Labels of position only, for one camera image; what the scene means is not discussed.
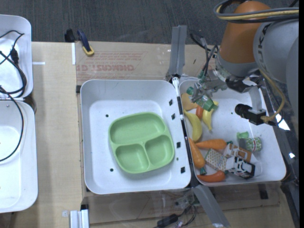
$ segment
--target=table surface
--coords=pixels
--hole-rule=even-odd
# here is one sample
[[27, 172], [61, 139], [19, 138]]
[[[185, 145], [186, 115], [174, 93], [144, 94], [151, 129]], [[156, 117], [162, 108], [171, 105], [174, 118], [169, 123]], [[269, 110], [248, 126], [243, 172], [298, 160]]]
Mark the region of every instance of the table surface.
[[[38, 156], [38, 198], [15, 212], [10, 228], [67, 228], [68, 213], [82, 202], [81, 157], [76, 94], [76, 67], [71, 43], [32, 42]], [[277, 205], [224, 211], [231, 227], [294, 227], [284, 193]], [[92, 227], [155, 227], [154, 219], [114, 222]], [[189, 227], [211, 228], [206, 213]]]

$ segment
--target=orange carrot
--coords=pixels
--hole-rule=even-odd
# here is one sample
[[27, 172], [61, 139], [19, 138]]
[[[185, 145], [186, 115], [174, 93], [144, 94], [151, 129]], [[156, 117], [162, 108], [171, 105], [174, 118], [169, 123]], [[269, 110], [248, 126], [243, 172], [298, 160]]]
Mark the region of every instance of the orange carrot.
[[197, 175], [198, 179], [205, 182], [218, 182], [225, 179], [225, 173], [223, 171], [217, 171], [212, 175]]
[[207, 149], [214, 149], [214, 150], [222, 150], [225, 149], [227, 143], [223, 139], [209, 139], [202, 142], [197, 142], [196, 146], [198, 148], [207, 148]]
[[189, 138], [189, 144], [190, 144], [194, 166], [199, 169], [204, 167], [206, 164], [205, 159], [191, 138]]
[[203, 111], [204, 111], [204, 109], [201, 108], [199, 105], [196, 107], [196, 112], [195, 112], [195, 114], [196, 114], [196, 116], [199, 117], [200, 120], [201, 120], [202, 117], [203, 117]]

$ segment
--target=green can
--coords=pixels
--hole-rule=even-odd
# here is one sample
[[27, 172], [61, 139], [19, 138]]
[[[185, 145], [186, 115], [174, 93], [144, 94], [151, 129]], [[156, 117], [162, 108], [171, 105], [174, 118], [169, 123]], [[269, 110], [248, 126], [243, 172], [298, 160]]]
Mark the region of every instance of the green can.
[[239, 140], [239, 146], [251, 152], [261, 151], [262, 141], [259, 137], [242, 138]]

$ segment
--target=white container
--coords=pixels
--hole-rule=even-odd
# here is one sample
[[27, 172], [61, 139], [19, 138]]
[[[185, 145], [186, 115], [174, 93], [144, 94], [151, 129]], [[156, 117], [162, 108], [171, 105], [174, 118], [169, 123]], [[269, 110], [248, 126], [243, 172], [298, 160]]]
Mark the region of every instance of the white container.
[[[187, 91], [188, 87], [194, 86], [197, 80], [186, 80], [180, 84], [180, 94]], [[251, 81], [245, 81], [248, 85], [254, 85]], [[260, 91], [262, 99], [262, 107], [266, 109], [266, 104]], [[254, 152], [258, 163], [258, 167], [261, 167], [261, 174], [255, 176], [251, 179], [243, 179], [239, 176], [228, 173], [226, 179], [221, 182], [203, 182], [202, 184], [206, 186], [225, 186], [233, 184], [244, 184], [244, 183], [256, 183], [256, 182], [269, 182], [269, 181], [280, 181], [286, 175], [285, 163], [278, 145], [276, 135], [272, 126], [267, 124], [254, 125], [250, 123], [247, 119], [241, 118], [235, 113], [235, 107], [237, 104], [252, 105], [249, 93], [239, 93], [237, 91], [226, 89], [224, 91], [218, 90], [213, 93], [212, 100], [218, 101], [219, 106], [217, 110], [212, 113], [212, 130], [209, 131], [208, 127], [201, 121], [203, 134], [198, 142], [208, 139], [224, 139], [226, 142], [232, 141], [235, 145], [238, 145], [237, 132], [248, 131], [249, 136], [259, 137], [262, 140], [262, 150], [259, 152]], [[185, 124], [187, 135], [191, 137], [192, 126], [189, 120], [185, 117]], [[203, 156], [206, 155], [207, 150], [201, 150]], [[205, 166], [207, 174], [213, 174], [216, 171]]]
[[[89, 80], [80, 90], [86, 186], [95, 194], [175, 190], [191, 179], [174, 87], [163, 80]], [[175, 147], [168, 165], [140, 174], [123, 171], [108, 140], [110, 124], [140, 112], [158, 114]]]
[[[24, 118], [24, 129], [18, 149], [0, 162], [0, 213], [16, 212], [29, 208], [38, 196], [38, 173], [35, 116], [33, 109], [22, 102], [33, 89], [31, 25], [22, 17], [0, 15], [0, 35], [10, 30], [24, 33], [16, 42], [19, 67], [27, 78], [22, 98], [16, 99]], [[19, 34], [12, 32], [0, 38], [0, 50], [8, 55]], [[5, 61], [0, 65], [0, 85], [6, 91], [20, 88], [21, 79], [13, 65]], [[21, 133], [21, 115], [13, 101], [0, 93], [0, 160], [16, 148]]]

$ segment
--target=yellow banana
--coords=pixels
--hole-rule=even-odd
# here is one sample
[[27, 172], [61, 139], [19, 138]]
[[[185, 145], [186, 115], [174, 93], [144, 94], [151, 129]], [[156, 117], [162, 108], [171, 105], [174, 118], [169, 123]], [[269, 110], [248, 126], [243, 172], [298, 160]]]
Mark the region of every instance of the yellow banana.
[[181, 105], [186, 111], [192, 110], [198, 106], [198, 104], [191, 102], [189, 96], [190, 95], [187, 93], [181, 94]]
[[189, 121], [191, 123], [192, 140], [194, 142], [196, 142], [197, 140], [199, 140], [199, 138], [201, 137], [201, 135], [203, 133], [203, 128], [202, 128], [200, 119], [195, 114], [187, 112], [186, 110], [184, 110], [184, 114], [186, 115], [186, 117], [189, 119]]
[[[219, 103], [217, 101], [213, 101], [213, 103], [215, 105], [219, 105]], [[211, 109], [211, 111], [209, 111], [209, 112], [206, 111], [206, 110], [203, 111], [203, 118], [202, 119], [203, 119], [204, 124], [207, 125], [209, 131], [212, 130], [212, 127], [211, 127], [211, 116], [212, 116], [213, 111], [214, 111], [214, 109]]]

